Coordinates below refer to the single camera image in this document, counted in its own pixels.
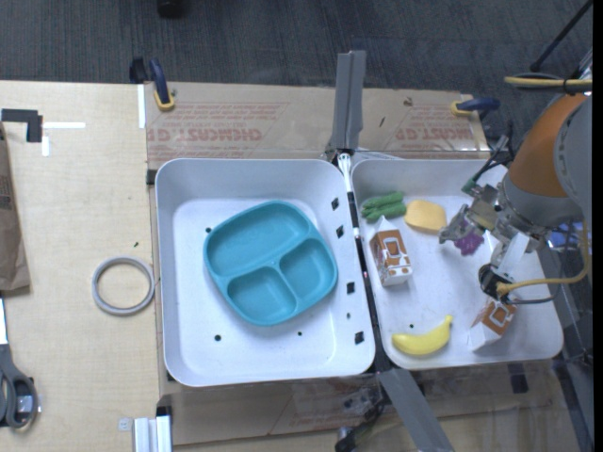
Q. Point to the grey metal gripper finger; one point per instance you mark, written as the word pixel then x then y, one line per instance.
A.
pixel 464 214
pixel 451 232

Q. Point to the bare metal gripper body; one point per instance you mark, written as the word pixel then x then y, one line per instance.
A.
pixel 487 212

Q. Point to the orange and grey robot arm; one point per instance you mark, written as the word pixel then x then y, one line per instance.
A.
pixel 542 158

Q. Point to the purple grapes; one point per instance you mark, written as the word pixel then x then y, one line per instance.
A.
pixel 471 244

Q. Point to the yellow cheese slice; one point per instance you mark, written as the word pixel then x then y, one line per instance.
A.
pixel 425 214

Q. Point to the white plastic tray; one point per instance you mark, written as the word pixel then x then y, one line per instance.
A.
pixel 198 346
pixel 443 290

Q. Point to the white and orange carton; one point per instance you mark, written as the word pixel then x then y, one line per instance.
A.
pixel 492 325
pixel 392 254

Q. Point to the green pea pods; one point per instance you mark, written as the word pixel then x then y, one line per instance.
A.
pixel 384 205

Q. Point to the yellow banana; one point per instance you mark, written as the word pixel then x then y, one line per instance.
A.
pixel 424 341

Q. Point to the blue divided plate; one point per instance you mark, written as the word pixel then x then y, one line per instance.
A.
pixel 264 262

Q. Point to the brown cardboard board, red print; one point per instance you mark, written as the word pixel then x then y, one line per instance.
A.
pixel 264 120

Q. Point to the white tape roll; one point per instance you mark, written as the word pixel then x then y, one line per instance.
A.
pixel 99 295

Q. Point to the black round object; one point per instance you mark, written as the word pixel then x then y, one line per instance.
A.
pixel 169 4

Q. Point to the brown paper bag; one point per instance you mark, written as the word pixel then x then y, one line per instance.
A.
pixel 9 233

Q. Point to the black cylinder on white bracket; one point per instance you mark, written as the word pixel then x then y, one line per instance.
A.
pixel 506 258

